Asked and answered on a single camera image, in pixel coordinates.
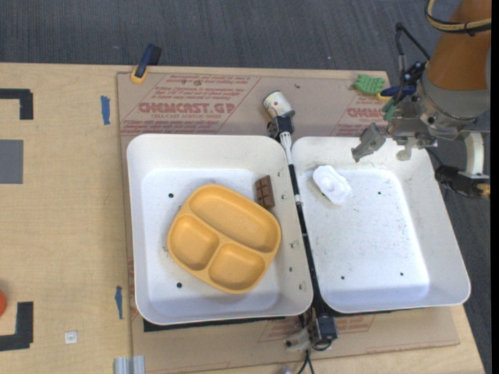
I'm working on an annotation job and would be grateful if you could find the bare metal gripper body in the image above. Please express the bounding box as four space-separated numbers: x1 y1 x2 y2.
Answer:
387 97 478 150

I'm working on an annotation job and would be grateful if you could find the green bumpy toy vegetable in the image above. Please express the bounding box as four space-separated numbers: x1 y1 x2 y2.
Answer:
353 73 391 101

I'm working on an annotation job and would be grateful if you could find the white moulded plastic piece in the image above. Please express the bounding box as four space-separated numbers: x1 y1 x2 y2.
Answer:
312 164 352 206

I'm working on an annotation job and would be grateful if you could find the white plastic tray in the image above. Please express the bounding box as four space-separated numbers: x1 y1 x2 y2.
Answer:
126 132 314 326
291 136 472 315

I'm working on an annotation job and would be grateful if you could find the thin black and white rod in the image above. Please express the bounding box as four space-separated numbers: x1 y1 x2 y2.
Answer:
279 130 325 316

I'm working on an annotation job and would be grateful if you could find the brown chocolate bar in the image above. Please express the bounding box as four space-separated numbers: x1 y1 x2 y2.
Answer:
254 175 277 210

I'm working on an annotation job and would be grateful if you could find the orange divided plate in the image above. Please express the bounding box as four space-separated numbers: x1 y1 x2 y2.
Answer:
166 182 283 296

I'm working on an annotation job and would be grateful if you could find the brown cardboard board, red print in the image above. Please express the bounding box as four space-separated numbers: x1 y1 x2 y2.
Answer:
116 70 462 361

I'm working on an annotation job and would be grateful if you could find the black cylinder on white bracket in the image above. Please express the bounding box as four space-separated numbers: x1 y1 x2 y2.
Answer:
434 130 491 199

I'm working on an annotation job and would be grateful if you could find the black block with thin wires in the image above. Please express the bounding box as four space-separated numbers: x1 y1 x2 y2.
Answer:
314 315 338 343
267 115 294 136

